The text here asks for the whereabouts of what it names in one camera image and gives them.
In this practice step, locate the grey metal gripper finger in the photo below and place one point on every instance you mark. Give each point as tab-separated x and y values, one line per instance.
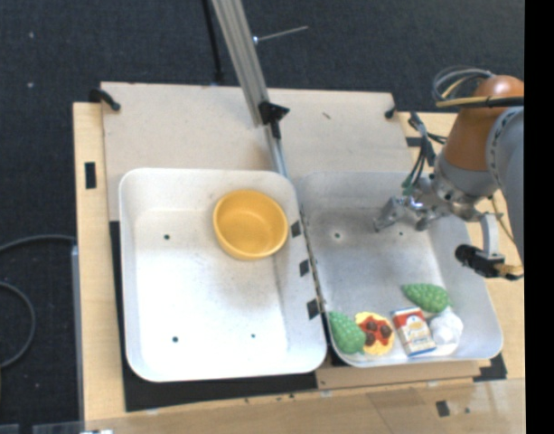
387	215
425	220

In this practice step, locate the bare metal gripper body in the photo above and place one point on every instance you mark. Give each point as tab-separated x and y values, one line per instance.
453	200

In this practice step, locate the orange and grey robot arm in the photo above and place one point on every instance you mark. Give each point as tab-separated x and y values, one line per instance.
471	134

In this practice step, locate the white plastic tray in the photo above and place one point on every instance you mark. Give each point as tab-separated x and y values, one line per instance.
200	305
371	269

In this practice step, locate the green grapes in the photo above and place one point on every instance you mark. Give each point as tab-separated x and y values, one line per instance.
346	333
426	296

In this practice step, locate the white crumpled packet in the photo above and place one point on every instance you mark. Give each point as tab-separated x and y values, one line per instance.
446	326

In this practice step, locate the red and white carton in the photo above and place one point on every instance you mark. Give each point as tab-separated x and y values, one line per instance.
413	332

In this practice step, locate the yellow pizza slice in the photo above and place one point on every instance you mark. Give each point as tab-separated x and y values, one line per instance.
376	333

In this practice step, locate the yellow bowl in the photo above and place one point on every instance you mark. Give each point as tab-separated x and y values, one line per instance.
250	225

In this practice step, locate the pale flat board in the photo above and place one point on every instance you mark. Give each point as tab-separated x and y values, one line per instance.
190	129

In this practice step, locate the black cylinder on white bracket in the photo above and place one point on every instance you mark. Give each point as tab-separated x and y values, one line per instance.
480	257

